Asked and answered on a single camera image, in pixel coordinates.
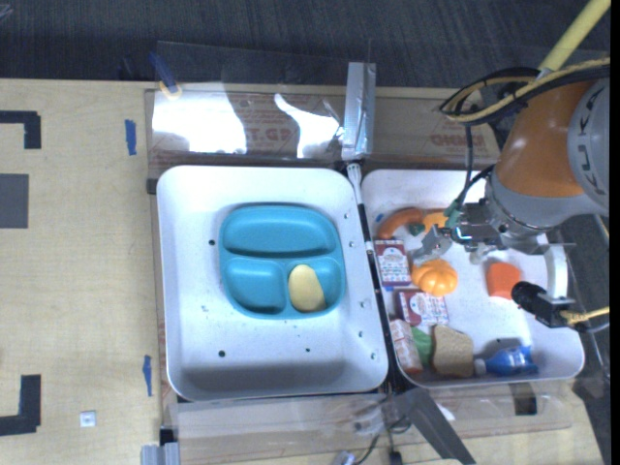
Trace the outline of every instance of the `white sink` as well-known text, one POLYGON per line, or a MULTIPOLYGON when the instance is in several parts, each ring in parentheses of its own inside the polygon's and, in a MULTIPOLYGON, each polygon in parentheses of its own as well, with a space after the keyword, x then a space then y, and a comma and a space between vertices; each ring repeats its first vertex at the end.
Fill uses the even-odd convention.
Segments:
POLYGON ((328 169, 182 166, 157 186, 168 375, 188 400, 377 388, 388 356, 353 187, 328 169), (345 290, 323 315, 246 315, 222 283, 218 237, 234 210, 284 203, 337 230, 345 290))

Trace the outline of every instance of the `light wood surface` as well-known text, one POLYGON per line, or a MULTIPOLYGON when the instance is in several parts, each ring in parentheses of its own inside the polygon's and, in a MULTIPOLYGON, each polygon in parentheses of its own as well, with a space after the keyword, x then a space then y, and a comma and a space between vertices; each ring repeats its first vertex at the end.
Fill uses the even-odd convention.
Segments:
MULTIPOLYGON (((36 110, 43 148, 0 124, 0 173, 30 176, 29 227, 0 229, 0 416, 19 377, 42 376, 36 433, 0 437, 0 464, 139 464, 162 421, 144 91, 153 83, 0 80, 0 109, 36 110), (137 154, 125 120, 137 126, 137 154), (152 396, 142 374, 151 357, 152 396), (80 412, 97 425, 80 427, 80 412)), ((603 463, 582 402, 561 430, 465 439, 484 464, 603 463)), ((406 463, 438 460, 427 444, 406 463)), ((247 463, 328 464, 333 453, 247 463)), ((385 449, 368 464, 387 464, 385 449)))

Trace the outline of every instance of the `blue plate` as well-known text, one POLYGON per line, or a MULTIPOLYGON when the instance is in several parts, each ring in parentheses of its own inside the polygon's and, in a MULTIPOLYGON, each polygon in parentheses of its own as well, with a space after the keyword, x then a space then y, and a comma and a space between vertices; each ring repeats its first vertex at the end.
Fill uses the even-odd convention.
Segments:
POLYGON ((312 208, 292 204, 240 207, 222 223, 218 246, 226 296, 237 310, 251 317, 324 315, 344 295, 345 267, 338 231, 312 208), (325 294, 325 310, 305 313, 293 307, 289 274, 301 264, 316 272, 325 294))

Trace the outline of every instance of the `blue bottle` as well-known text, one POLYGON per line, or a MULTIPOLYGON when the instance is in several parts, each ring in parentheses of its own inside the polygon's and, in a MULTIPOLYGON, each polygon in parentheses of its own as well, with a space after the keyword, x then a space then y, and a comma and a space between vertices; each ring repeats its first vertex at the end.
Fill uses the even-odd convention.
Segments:
POLYGON ((532 347, 517 346, 500 350, 491 358, 476 358, 474 360, 476 375, 495 374, 498 376, 513 376, 517 374, 534 374, 538 366, 532 361, 532 347))

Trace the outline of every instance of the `sink basin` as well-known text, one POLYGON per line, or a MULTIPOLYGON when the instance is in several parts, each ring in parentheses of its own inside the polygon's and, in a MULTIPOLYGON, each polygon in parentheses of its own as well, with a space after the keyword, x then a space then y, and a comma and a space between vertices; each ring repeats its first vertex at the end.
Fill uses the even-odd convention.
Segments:
POLYGON ((388 356, 353 187, 314 168, 181 166, 157 186, 170 384, 193 401, 365 392, 388 356), (311 265, 326 309, 291 308, 311 265))

